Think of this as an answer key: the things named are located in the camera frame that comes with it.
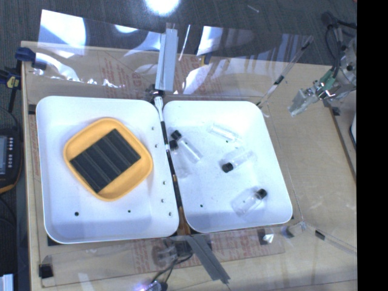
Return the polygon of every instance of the dark floor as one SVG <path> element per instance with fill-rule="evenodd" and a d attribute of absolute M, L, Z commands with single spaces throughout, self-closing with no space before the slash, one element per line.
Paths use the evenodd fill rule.
<path fill-rule="evenodd" d="M 325 42 L 326 27 L 321 15 L 330 11 L 344 22 L 357 22 L 357 0 L 181 0 L 178 9 L 168 17 L 150 13 L 144 0 L 0 1 L 0 70 L 16 65 L 14 55 L 21 41 L 38 40 L 42 9 L 154 32 L 163 32 L 166 22 L 174 22 L 251 29 L 265 36 L 312 35 L 314 42 L 299 62 L 324 65 L 331 65 L 332 57 Z M 10 90 L 0 84 L 1 107 L 8 107 L 10 94 Z M 20 92 L 16 94 L 13 114 L 21 122 Z M 1 113 L 0 128 L 10 125 L 12 120 Z M 17 238 L 17 225 L 13 221 L 13 215 L 18 214 L 18 221 L 25 223 L 23 189 L 24 185 L 19 184 L 0 195 L 0 276 L 25 270 L 26 260 L 19 262 L 19 269 L 16 262 L 17 243 L 23 238 Z M 22 241 L 19 251 L 25 251 L 23 244 Z"/>

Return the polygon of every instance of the glass vial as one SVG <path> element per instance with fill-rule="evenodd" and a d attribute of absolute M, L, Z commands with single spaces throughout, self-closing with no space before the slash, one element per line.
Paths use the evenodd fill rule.
<path fill-rule="evenodd" d="M 222 160 L 222 170 L 224 172 L 230 172 L 233 169 L 240 167 L 247 161 L 253 161 L 256 158 L 256 155 L 252 151 L 242 151 L 229 153 Z"/>
<path fill-rule="evenodd" d="M 224 126 L 219 123 L 213 123 L 207 131 L 213 135 L 219 136 L 227 142 L 240 142 L 240 136 L 231 131 L 228 126 Z"/>
<path fill-rule="evenodd" d="M 187 159 L 192 162 L 196 163 L 199 162 L 199 160 L 202 158 L 202 153 L 194 147 L 185 137 L 182 137 L 181 133 L 177 130 L 175 130 L 171 137 L 176 140 L 176 142 L 179 145 L 180 150 L 184 151 Z"/>
<path fill-rule="evenodd" d="M 174 165 L 174 170 L 176 176 L 179 178 L 185 178 L 190 175 L 190 167 L 185 158 L 184 152 L 179 149 L 178 143 L 176 140 L 170 141 L 170 150 L 172 163 Z"/>
<path fill-rule="evenodd" d="M 232 201 L 232 208 L 238 216 L 246 216 L 257 208 L 266 196 L 267 191 L 264 189 L 245 191 Z"/>

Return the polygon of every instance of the clear plastic bottle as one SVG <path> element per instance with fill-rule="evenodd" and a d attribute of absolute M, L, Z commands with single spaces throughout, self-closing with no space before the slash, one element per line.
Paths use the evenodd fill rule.
<path fill-rule="evenodd" d="M 171 134 L 171 137 L 176 140 L 179 145 L 179 148 L 184 151 L 187 159 L 190 162 L 199 162 L 199 160 L 203 157 L 202 153 L 196 147 L 194 147 L 194 145 L 191 144 L 185 137 L 182 137 L 181 133 L 178 130 L 175 130 Z"/>
<path fill-rule="evenodd" d="M 237 133 L 233 132 L 228 126 L 224 126 L 217 122 L 211 124 L 207 131 L 225 139 L 227 142 L 241 142 L 241 137 Z"/>
<path fill-rule="evenodd" d="M 254 161 L 256 159 L 256 155 L 252 151 L 240 151 L 236 150 L 232 153 L 229 153 L 222 159 L 222 170 L 224 172 L 230 172 L 233 169 L 240 167 L 247 161 Z"/>
<path fill-rule="evenodd" d="M 246 190 L 232 201 L 232 208 L 238 216 L 246 216 L 257 208 L 266 196 L 267 191 L 264 189 Z"/>
<path fill-rule="evenodd" d="M 170 150 L 176 176 L 178 177 L 178 179 L 186 178 L 191 174 L 190 167 L 186 160 L 184 152 L 179 149 L 176 140 L 170 141 Z"/>

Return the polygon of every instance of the white tray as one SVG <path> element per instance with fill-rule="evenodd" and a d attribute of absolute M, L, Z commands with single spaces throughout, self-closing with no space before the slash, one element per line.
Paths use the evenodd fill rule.
<path fill-rule="evenodd" d="M 164 119 L 169 133 L 178 129 L 204 155 L 192 164 L 191 175 L 178 179 L 184 214 L 194 230 L 220 232 L 291 218 L 287 187 L 258 107 L 247 101 L 171 101 L 164 107 Z M 207 128 L 213 121 L 240 134 L 239 149 L 253 151 L 257 159 L 224 173 L 219 162 L 238 145 L 211 135 Z M 254 186 L 265 188 L 267 197 L 251 214 L 238 216 L 232 200 Z"/>
<path fill-rule="evenodd" d="M 116 118 L 145 145 L 151 174 L 130 193 L 107 202 L 93 196 L 65 164 L 65 143 L 103 117 Z M 176 199 L 158 112 L 145 101 L 50 96 L 36 108 L 47 234 L 63 244 L 160 238 L 178 228 Z"/>

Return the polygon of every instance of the black cap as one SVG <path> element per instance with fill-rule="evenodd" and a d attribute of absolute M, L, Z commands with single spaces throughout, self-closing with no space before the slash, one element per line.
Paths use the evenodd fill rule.
<path fill-rule="evenodd" d="M 226 164 L 222 165 L 222 170 L 224 172 L 230 172 L 231 170 L 233 170 L 233 165 L 227 162 Z"/>
<path fill-rule="evenodd" d="M 267 196 L 267 191 L 264 190 L 264 189 L 259 189 L 256 193 L 255 193 L 256 197 L 258 199 L 263 199 L 264 197 Z"/>
<path fill-rule="evenodd" d="M 175 130 L 171 134 L 171 137 L 174 138 L 175 140 L 179 140 L 180 138 L 182 138 L 182 135 L 181 135 L 181 133 L 178 130 Z"/>
<path fill-rule="evenodd" d="M 171 140 L 170 141 L 170 149 L 171 151 L 174 151 L 178 148 L 178 143 L 176 142 L 176 140 Z"/>

